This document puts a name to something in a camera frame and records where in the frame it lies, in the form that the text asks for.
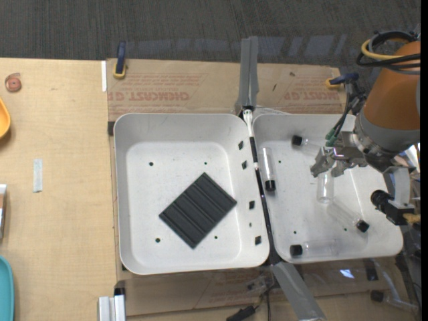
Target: test tube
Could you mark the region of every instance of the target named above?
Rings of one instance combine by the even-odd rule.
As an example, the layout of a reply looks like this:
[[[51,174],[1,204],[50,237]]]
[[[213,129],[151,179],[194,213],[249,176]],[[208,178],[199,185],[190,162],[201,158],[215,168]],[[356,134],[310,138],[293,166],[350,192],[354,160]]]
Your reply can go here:
[[[318,175],[318,186],[316,199],[321,203],[331,203],[334,198],[334,179],[331,173],[321,173]]]
[[[372,290],[370,292],[370,298],[372,301],[384,302],[384,303],[387,303],[393,307],[400,308],[402,310],[405,310],[407,312],[411,312],[414,314],[416,314],[419,310],[419,307],[414,305],[414,304],[393,298],[393,296],[390,292],[382,292],[379,290]]]
[[[341,222],[343,226],[355,227],[363,233],[365,233],[370,227],[370,225],[362,219],[362,215],[360,213],[351,211],[337,199],[327,206],[327,213]]]
[[[297,135],[292,137],[292,146],[313,155],[318,154],[321,148],[321,146],[309,141],[309,139]]]
[[[337,239],[317,239],[290,246],[292,257],[334,257],[338,253],[339,243]]]
[[[276,173],[274,158],[272,156],[272,150],[269,147],[263,147],[261,149],[261,175],[265,183],[265,189],[267,191],[275,191],[276,189]]]

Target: black rubber mat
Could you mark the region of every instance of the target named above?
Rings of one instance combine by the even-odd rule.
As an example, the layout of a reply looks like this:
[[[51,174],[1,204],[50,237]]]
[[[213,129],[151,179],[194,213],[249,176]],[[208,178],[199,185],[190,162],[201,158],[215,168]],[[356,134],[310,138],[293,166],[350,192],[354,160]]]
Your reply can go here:
[[[203,173],[159,217],[190,247],[195,248],[236,203],[210,176]]]

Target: black cap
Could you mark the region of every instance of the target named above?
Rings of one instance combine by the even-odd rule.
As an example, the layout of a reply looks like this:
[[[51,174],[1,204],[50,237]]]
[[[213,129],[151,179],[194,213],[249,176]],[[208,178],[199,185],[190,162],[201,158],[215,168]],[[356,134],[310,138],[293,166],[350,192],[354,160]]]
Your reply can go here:
[[[275,181],[273,179],[266,181],[265,182],[265,188],[267,191],[275,191],[275,189],[276,189]]]
[[[292,257],[302,255],[303,254],[303,247],[301,245],[291,245],[290,246],[290,254],[292,255]]]
[[[292,138],[292,144],[296,146],[302,145],[303,138],[301,136],[293,136]]]
[[[362,231],[363,233],[365,233],[369,227],[370,225],[364,220],[360,220],[356,223],[356,228],[358,228],[358,230]]]
[[[113,294],[115,296],[125,295],[125,288],[115,288]]]
[[[370,293],[370,298],[375,302],[382,302],[385,294],[379,290],[372,290]]]

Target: wooden table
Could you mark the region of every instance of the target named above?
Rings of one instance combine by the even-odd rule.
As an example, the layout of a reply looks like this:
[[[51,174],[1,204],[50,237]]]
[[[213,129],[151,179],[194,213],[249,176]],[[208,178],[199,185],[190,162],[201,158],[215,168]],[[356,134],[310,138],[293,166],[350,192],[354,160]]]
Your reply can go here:
[[[96,320],[96,302],[116,283],[107,98],[101,63],[0,59],[0,80],[21,73],[22,89],[0,97],[11,115],[0,140],[0,183],[8,184],[0,254],[15,280],[15,320]],[[33,160],[43,190],[33,192]],[[317,299],[329,320],[412,320],[369,295]],[[131,320],[224,320],[237,308],[141,316]],[[248,320],[266,320],[265,306]],[[273,320],[295,320],[287,302]]]

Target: clear plastic tube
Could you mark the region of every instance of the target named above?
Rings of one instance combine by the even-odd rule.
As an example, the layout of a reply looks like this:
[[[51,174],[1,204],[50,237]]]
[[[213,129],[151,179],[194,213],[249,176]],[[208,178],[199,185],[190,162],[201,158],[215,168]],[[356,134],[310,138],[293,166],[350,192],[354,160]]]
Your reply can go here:
[[[321,146],[311,142],[309,139],[294,135],[292,137],[292,146],[308,154],[317,155]]]
[[[346,205],[337,199],[327,206],[327,213],[338,220],[343,226],[353,228],[365,233],[370,225],[363,220],[360,213],[350,210]]]
[[[321,203],[331,203],[334,198],[334,179],[331,173],[318,175],[316,199]]]
[[[317,239],[290,246],[292,257],[334,257],[338,253],[339,242],[337,239]]]
[[[393,298],[390,292],[372,290],[372,292],[370,293],[370,297],[372,301],[387,303],[393,307],[405,310],[407,312],[411,312],[413,314],[417,314],[419,311],[418,306],[408,302],[404,302],[400,299]]]
[[[272,156],[272,150],[269,147],[263,147],[261,149],[260,169],[265,189],[267,191],[275,191],[276,172],[274,157]]]

